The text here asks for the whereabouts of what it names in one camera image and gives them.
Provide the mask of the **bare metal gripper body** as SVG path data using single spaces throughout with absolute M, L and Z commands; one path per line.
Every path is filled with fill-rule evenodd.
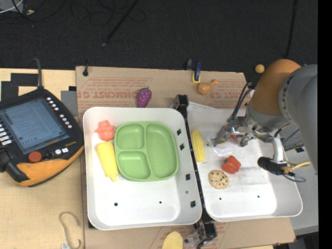
M 266 142 L 272 138 L 272 131 L 275 128 L 267 128 L 258 124 L 251 117 L 236 116 L 228 119 L 228 127 L 231 129 L 231 135 L 241 138 L 246 135 L 253 135 L 256 139 Z

